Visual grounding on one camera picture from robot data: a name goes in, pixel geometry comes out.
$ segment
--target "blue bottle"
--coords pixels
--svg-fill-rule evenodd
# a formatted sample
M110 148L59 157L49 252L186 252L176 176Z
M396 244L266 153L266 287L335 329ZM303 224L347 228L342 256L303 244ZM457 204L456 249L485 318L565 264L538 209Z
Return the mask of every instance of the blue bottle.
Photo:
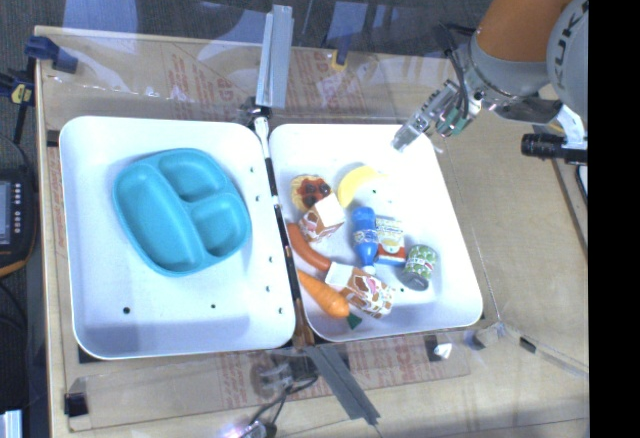
M376 213L371 207L357 207L351 213L353 223L353 249L355 250L362 270L374 275L373 263L378 254L378 230Z

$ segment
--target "banana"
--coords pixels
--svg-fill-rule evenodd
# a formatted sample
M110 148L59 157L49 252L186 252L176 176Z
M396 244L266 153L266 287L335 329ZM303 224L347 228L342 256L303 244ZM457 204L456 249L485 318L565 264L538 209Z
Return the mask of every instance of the banana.
M347 208L360 186L370 180L386 177L384 173L380 173L371 166L358 166L347 173L338 184L336 196L343 208Z

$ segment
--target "blue plate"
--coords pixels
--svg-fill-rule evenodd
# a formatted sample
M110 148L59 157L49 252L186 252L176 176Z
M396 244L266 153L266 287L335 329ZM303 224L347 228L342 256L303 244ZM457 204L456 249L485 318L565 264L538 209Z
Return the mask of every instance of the blue plate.
M251 233L249 212L233 182L197 149L167 150L127 166L116 177L113 200L140 256L171 276L223 261Z

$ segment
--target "soda can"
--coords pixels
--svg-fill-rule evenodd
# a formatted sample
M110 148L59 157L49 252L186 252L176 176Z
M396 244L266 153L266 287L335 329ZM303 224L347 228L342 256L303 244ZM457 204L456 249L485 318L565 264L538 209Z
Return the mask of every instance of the soda can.
M425 244L412 246L400 281L413 290L427 290L431 274L438 263L438 253Z

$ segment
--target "sausage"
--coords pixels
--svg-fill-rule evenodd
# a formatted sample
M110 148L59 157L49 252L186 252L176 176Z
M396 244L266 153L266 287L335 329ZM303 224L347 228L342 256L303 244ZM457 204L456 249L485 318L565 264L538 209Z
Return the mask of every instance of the sausage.
M309 246L297 223L287 223L287 233L289 234L291 247L305 262L320 271L329 270L331 260Z

